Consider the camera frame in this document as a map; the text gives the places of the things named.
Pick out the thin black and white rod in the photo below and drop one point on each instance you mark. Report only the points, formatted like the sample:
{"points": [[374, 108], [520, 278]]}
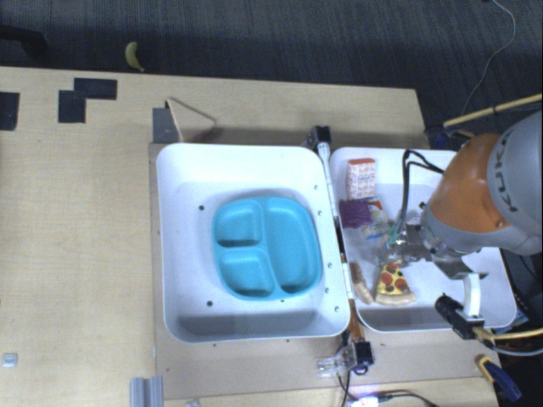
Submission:
{"points": [[330, 185]]}

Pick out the black cylinder on white bracket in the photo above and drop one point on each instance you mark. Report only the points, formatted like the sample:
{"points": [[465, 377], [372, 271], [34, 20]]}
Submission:
{"points": [[471, 295]]}

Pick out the orange and white carton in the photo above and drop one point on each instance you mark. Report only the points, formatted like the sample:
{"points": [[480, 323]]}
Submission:
{"points": [[361, 178]]}

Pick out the white and blue packet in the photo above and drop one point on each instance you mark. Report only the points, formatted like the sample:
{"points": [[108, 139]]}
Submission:
{"points": [[376, 223]]}

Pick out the pizza slice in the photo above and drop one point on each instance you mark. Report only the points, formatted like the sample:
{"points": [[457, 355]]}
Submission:
{"points": [[393, 288]]}

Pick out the yellow banana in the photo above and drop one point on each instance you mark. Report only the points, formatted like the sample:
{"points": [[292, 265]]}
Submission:
{"points": [[132, 55]]}

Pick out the blue divided plate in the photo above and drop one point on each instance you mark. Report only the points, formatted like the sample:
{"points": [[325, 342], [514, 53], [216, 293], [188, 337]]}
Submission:
{"points": [[292, 244]]}

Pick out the pale wooden stick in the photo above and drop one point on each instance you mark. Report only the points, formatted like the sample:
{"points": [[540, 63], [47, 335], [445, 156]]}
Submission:
{"points": [[492, 109]]}

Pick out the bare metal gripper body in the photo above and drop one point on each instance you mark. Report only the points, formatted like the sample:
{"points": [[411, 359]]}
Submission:
{"points": [[424, 244]]}

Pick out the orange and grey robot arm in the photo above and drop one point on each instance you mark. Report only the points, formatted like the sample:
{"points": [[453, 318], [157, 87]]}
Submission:
{"points": [[475, 197]]}

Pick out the white plastic tray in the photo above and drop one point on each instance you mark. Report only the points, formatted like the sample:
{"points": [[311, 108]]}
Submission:
{"points": [[186, 248], [428, 312]]}

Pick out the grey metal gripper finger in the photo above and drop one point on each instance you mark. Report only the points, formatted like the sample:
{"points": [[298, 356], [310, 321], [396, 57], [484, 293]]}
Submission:
{"points": [[407, 263], [389, 256]]}

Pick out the purple grapes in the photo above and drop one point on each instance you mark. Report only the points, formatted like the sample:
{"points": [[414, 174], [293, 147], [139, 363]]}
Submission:
{"points": [[355, 213]]}

